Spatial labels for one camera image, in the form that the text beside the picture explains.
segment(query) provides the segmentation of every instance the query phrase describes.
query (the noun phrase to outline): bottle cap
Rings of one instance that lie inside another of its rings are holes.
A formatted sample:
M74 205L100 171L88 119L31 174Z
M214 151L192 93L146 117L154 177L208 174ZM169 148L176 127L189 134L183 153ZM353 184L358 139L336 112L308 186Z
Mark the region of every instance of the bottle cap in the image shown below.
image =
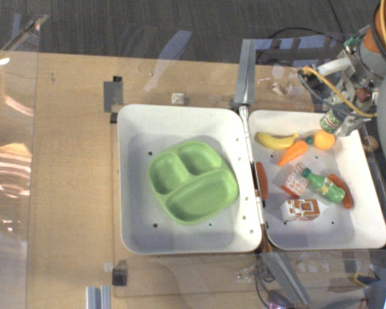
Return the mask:
M308 169L308 168L305 168L305 169L302 171L302 176L303 176L304 178L307 178L307 177L310 175L310 173L311 173L311 170Z
M311 136L308 136L304 139L304 141L307 143L307 144L312 144L313 143L313 138Z

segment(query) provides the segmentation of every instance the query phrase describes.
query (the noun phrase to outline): soda bottle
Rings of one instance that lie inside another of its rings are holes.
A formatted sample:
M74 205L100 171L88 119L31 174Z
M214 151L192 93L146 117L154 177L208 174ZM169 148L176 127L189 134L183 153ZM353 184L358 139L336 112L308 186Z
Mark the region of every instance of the soda bottle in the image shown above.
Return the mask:
M324 176L313 174L308 168L305 168L302 171L302 176L310 181L316 191L323 194L334 203L341 202L346 195L345 191L337 187L331 180Z

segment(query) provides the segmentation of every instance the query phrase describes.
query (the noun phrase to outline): dark floor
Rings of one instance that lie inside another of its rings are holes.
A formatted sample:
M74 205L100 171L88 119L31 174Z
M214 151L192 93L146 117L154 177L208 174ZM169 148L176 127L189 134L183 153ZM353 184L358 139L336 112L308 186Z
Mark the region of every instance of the dark floor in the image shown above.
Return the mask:
M24 15L48 14L42 52L158 57L178 30L186 30L192 35L182 59L238 62L243 38L266 38L281 28L354 33L369 23L379 0L329 1L0 0L0 47Z

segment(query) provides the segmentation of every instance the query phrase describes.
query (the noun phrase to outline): yellow cable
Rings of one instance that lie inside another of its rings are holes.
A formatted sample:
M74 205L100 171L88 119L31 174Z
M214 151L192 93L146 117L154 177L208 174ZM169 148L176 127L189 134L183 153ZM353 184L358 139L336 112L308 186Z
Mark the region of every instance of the yellow cable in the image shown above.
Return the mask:
M385 5L386 0L380 1L380 24L381 24L381 32L383 34L383 40L386 45L386 15L385 15Z
M354 106L347 98L345 98L341 92L339 92L333 84L328 81L323 75L321 75L318 71L311 68L310 66L305 66L302 68L303 73L306 75L314 74L317 78L319 78L322 82L326 84L332 91L335 92L337 96L340 97L340 99L346 104L349 108L351 108L354 112L356 112L358 115L365 117L365 118L373 118L377 116L377 113L373 113L372 115L369 113L364 113L363 111L360 111L356 106Z

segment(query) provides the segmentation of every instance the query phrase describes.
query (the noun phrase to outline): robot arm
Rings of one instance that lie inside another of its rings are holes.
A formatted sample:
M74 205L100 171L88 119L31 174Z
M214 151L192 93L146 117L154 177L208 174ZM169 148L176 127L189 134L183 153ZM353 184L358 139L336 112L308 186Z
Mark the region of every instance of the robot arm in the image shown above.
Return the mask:
M386 156L386 0L376 8L370 26L344 42L336 60L319 67L306 66L299 79L327 111L320 126L337 136L347 136L377 116ZM339 72L333 85L326 77ZM330 95L323 99L324 91Z

